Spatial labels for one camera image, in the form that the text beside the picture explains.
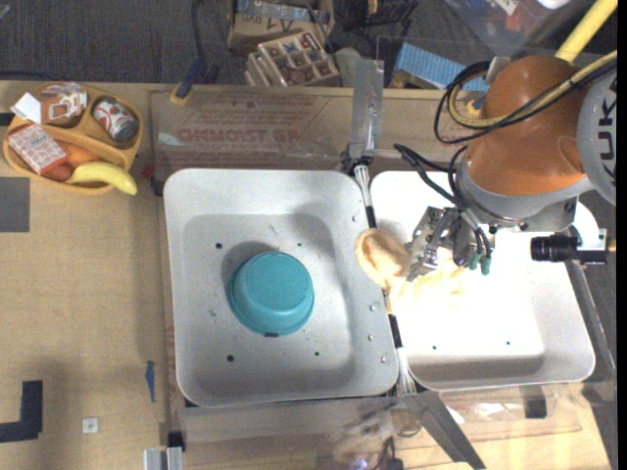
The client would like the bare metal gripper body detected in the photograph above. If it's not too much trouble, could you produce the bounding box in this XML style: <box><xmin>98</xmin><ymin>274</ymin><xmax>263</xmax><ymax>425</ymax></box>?
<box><xmin>410</xmin><ymin>206</ymin><xmax>485</xmax><ymax>267</ymax></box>

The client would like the yellow cloth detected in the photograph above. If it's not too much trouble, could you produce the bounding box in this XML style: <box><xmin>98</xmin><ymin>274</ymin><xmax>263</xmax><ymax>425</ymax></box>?
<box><xmin>353</xmin><ymin>227</ymin><xmax>467</xmax><ymax>313</ymax></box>

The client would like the white plastic tray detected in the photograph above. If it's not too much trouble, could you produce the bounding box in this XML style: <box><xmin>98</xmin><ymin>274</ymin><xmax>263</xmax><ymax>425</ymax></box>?
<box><xmin>368</xmin><ymin>169</ymin><xmax>598</xmax><ymax>393</ymax></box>
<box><xmin>162</xmin><ymin>167</ymin><xmax>401</xmax><ymax>407</ymax></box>

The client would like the teal bowl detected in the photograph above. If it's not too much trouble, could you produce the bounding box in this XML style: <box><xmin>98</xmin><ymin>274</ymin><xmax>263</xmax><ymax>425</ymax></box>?
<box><xmin>225</xmin><ymin>250</ymin><xmax>316</xmax><ymax>338</ymax></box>

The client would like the yellow banana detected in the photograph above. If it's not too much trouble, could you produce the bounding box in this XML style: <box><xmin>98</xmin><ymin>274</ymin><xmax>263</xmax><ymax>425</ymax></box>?
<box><xmin>65</xmin><ymin>161</ymin><xmax>139</xmax><ymax>197</ymax></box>

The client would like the red and white can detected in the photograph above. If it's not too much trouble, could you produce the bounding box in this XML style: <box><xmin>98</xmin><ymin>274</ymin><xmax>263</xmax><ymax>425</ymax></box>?
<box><xmin>91</xmin><ymin>96</ymin><xmax>140</xmax><ymax>144</ymax></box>

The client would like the yellow divided plate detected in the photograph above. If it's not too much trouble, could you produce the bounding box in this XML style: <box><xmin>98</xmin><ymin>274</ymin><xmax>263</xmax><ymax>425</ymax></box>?
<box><xmin>1</xmin><ymin>81</ymin><xmax>145</xmax><ymax>197</ymax></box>

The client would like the orange carrot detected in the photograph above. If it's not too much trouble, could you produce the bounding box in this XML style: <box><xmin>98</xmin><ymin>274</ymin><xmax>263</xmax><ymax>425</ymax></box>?
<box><xmin>54</xmin><ymin>141</ymin><xmax>101</xmax><ymax>169</ymax></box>

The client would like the red-orange round toy food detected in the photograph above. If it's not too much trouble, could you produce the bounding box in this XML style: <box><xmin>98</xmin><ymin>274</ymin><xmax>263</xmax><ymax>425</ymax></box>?
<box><xmin>42</xmin><ymin>163</ymin><xmax>75</xmax><ymax>183</ymax></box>

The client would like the white and orange carton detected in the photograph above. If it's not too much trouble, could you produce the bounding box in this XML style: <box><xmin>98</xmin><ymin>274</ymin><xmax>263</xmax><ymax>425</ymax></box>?
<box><xmin>9</xmin><ymin>81</ymin><xmax>90</xmax><ymax>127</ymax></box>

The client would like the red and white packet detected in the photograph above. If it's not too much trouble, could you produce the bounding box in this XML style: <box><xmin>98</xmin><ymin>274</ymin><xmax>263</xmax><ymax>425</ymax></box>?
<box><xmin>6</xmin><ymin>123</ymin><xmax>70</xmax><ymax>176</ymax></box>

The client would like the black block with thin wires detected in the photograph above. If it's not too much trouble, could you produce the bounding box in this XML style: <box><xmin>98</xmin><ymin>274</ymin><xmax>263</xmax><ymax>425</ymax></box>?
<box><xmin>339</xmin><ymin>142</ymin><xmax>377</xmax><ymax>173</ymax></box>

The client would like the black cylinder on white bracket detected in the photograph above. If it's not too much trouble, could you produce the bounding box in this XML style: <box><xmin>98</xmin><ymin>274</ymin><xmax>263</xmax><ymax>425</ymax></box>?
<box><xmin>529</xmin><ymin>227</ymin><xmax>609</xmax><ymax>266</ymax></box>

